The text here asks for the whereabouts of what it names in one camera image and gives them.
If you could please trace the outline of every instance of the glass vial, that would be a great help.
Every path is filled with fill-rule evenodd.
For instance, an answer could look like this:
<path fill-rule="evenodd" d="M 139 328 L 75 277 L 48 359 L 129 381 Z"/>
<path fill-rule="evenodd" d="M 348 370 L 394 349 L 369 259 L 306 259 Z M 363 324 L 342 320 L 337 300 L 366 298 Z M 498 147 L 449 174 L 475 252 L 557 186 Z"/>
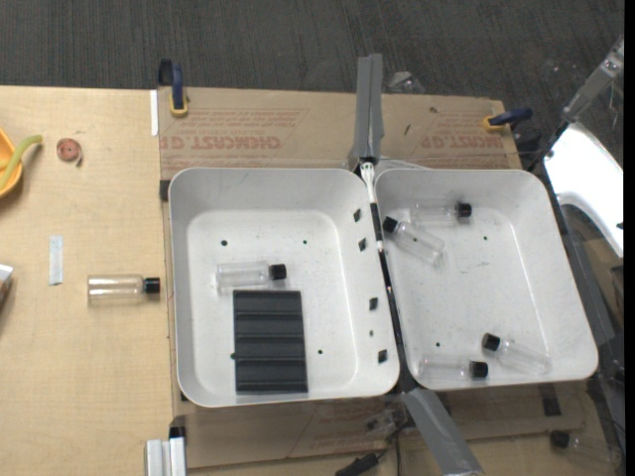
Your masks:
<path fill-rule="evenodd" d="M 425 356 L 419 362 L 419 377 L 443 381 L 469 381 L 485 379 L 489 373 L 487 363 L 462 356 L 439 354 Z"/>
<path fill-rule="evenodd" d="M 550 433 L 550 441 L 552 447 L 571 462 L 613 468 L 622 462 L 622 453 L 617 446 L 586 432 L 554 430 Z"/>
<path fill-rule="evenodd" d="M 410 222 L 398 222 L 386 217 L 382 225 L 395 243 L 431 265 L 436 265 L 444 251 L 445 241 Z"/>
<path fill-rule="evenodd" d="M 285 265 L 269 265 L 265 261 L 226 263 L 216 267 L 216 285 L 222 288 L 261 286 L 287 277 Z"/>
<path fill-rule="evenodd" d="M 501 365 L 521 372 L 543 375 L 552 368 L 551 358 L 547 354 L 517 344 L 509 338 L 485 333 L 482 346 L 485 354 L 494 356 Z"/>
<path fill-rule="evenodd" d="M 161 279 L 141 275 L 91 275 L 88 277 L 88 302 L 120 299 L 143 300 L 161 292 Z"/>
<path fill-rule="evenodd" d="M 455 225 L 472 215 L 472 205 L 466 202 L 443 204 L 441 202 L 417 201 L 410 207 L 410 220 L 421 225 Z"/>

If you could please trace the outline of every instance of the yellow-green handle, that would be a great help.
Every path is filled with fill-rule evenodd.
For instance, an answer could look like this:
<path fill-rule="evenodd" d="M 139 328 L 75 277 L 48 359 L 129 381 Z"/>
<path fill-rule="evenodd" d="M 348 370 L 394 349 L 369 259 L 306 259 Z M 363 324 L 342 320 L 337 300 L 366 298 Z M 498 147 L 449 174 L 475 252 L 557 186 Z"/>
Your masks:
<path fill-rule="evenodd" d="M 16 147 L 16 151 L 13 153 L 9 163 L 7 164 L 7 169 L 2 174 L 2 177 L 0 177 L 0 190 L 2 190 L 7 184 L 7 181 L 9 181 L 11 174 L 16 169 L 16 166 L 18 166 L 18 163 L 22 159 L 22 156 L 26 152 L 27 148 L 31 145 L 35 145 L 36 143 L 42 143 L 42 139 L 42 136 L 31 136 L 30 138 L 23 140 Z"/>

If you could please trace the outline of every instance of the black cap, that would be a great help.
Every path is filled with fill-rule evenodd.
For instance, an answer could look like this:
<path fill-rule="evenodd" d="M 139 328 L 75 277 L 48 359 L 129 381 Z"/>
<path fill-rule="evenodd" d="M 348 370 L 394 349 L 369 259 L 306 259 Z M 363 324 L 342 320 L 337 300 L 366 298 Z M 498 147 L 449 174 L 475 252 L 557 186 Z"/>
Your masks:
<path fill-rule="evenodd" d="M 282 281 L 287 277 L 287 267 L 285 265 L 271 265 L 269 267 L 269 278 L 272 281 Z"/>
<path fill-rule="evenodd" d="M 489 373 L 489 367 L 484 361 L 469 362 L 469 376 L 472 379 L 485 379 Z"/>
<path fill-rule="evenodd" d="M 382 224 L 382 227 L 384 228 L 384 231 L 386 231 L 387 233 L 394 233 L 398 225 L 399 225 L 399 222 L 397 220 L 395 220 L 392 217 L 386 217 L 384 219 L 384 223 Z"/>
<path fill-rule="evenodd" d="M 500 345 L 500 337 L 492 335 L 491 333 L 485 333 L 483 335 L 483 341 L 481 342 L 483 349 L 489 349 L 490 351 L 496 351 Z"/>
<path fill-rule="evenodd" d="M 569 447 L 572 437 L 562 430 L 554 430 L 549 434 L 549 439 L 552 442 L 552 446 L 565 449 Z"/>
<path fill-rule="evenodd" d="M 472 205 L 468 202 L 456 204 L 456 218 L 469 218 L 472 216 Z"/>
<path fill-rule="evenodd" d="M 161 279 L 157 277 L 153 277 L 151 279 L 143 280 L 143 291 L 144 293 L 154 294 L 161 292 Z"/>

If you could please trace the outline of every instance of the white label strip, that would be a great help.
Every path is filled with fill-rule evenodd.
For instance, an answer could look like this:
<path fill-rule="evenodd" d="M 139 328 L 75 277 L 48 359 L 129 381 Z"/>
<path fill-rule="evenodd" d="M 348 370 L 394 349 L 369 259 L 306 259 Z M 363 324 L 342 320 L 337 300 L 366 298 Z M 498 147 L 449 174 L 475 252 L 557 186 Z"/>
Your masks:
<path fill-rule="evenodd" d="M 152 135 L 159 136 L 159 96 L 157 90 L 150 90 L 150 119 Z"/>
<path fill-rule="evenodd" d="M 60 235 L 49 237 L 49 286 L 61 284 L 64 281 L 63 265 L 64 238 Z"/>

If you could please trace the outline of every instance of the gray carpet floor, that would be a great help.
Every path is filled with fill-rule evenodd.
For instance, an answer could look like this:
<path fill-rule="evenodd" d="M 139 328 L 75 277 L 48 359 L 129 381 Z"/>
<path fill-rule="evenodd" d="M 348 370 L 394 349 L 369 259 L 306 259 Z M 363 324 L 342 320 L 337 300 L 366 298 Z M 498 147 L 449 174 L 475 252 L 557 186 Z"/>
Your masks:
<path fill-rule="evenodd" d="M 186 84 L 355 90 L 384 56 L 426 93 L 561 109 L 624 32 L 625 0 L 0 0 L 0 84 L 150 88 L 161 58 Z M 586 119 L 623 164 L 609 95 Z"/>

